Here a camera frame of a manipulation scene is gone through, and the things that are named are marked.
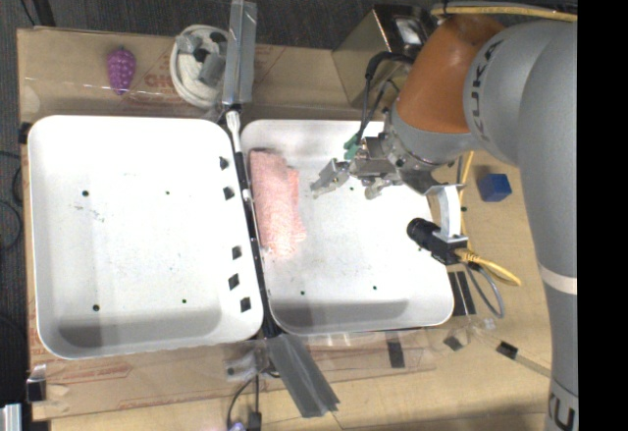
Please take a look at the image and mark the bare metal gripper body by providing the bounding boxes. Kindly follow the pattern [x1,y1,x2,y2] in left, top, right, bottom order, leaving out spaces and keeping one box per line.
[348,133,444,196]

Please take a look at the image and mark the pink cloth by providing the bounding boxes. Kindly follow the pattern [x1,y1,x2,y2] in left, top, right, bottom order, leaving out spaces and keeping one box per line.
[248,147,308,260]

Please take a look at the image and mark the white plastic tray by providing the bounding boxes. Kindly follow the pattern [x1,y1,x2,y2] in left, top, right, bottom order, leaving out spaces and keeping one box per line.
[238,118,455,337]
[26,114,265,361]

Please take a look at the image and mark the thin black and white rod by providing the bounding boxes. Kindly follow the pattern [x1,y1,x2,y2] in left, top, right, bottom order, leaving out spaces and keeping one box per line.
[226,110,277,338]

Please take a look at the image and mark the brown box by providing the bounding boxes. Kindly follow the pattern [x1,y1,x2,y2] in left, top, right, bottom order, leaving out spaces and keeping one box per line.
[332,3,435,110]

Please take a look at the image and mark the blue cube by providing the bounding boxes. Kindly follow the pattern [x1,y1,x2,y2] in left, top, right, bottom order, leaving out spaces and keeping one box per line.
[478,172,513,203]

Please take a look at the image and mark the purple grapes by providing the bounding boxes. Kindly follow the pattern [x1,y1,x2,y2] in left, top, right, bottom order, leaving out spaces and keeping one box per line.
[106,45,137,96]

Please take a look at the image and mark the brown cardboard board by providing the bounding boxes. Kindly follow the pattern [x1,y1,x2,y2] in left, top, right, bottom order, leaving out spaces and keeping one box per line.
[16,26,439,421]

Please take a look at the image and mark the black cylinder on white bracket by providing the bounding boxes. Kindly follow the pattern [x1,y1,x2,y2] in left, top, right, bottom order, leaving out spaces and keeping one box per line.
[405,183,470,267]

